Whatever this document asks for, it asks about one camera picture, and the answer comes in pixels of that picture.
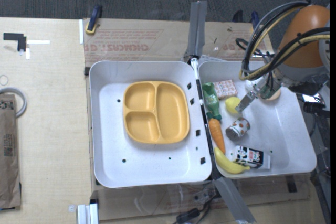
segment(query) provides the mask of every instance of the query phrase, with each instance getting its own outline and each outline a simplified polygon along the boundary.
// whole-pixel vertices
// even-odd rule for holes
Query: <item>yellow ball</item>
[[[226,109],[228,112],[232,114],[238,114],[238,111],[235,109],[240,103],[240,99],[238,97],[230,97],[225,100]]]

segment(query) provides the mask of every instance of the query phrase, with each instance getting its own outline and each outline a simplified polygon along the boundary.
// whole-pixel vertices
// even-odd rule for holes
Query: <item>brown paper bag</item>
[[[20,205],[20,175],[13,94],[0,94],[0,208]]]

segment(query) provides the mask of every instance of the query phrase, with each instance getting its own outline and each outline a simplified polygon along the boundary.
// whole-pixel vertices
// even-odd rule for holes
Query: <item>green bottle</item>
[[[210,118],[215,118],[221,120],[222,116],[219,113],[219,99],[217,97],[215,86],[212,82],[204,83],[202,85],[204,103],[206,108],[209,110],[207,116]]]

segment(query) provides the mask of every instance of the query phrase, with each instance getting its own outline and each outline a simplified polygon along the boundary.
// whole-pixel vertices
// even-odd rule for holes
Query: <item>gray ring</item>
[[[6,76],[6,75],[0,75],[0,79],[1,79],[2,77],[5,77],[5,78],[7,79],[7,81],[6,81],[5,84],[2,84],[2,83],[0,82],[0,85],[2,85],[2,86],[6,86],[7,83],[8,83],[8,81],[9,81],[8,76]]]
[[[18,112],[16,112],[16,114],[15,114],[15,116],[17,118],[20,117],[25,112],[25,110],[27,108],[27,98],[26,98],[26,96],[18,88],[14,88],[14,87],[7,87],[7,88],[0,89],[0,94],[5,93],[5,92],[16,93],[17,95],[19,95],[22,98],[22,100],[23,100],[22,108]]]

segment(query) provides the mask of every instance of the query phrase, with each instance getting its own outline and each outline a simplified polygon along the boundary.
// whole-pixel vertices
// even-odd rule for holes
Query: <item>wooden table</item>
[[[15,41],[0,41],[0,75],[27,96],[18,118],[22,204],[0,212],[1,223],[76,223],[70,205],[88,204],[92,193],[84,49],[79,20],[0,18],[3,33],[21,33],[32,44],[30,59]],[[310,198],[250,206],[258,223],[324,223],[314,186]],[[110,223],[173,223],[175,216]],[[228,209],[212,210],[202,223],[236,223]]]

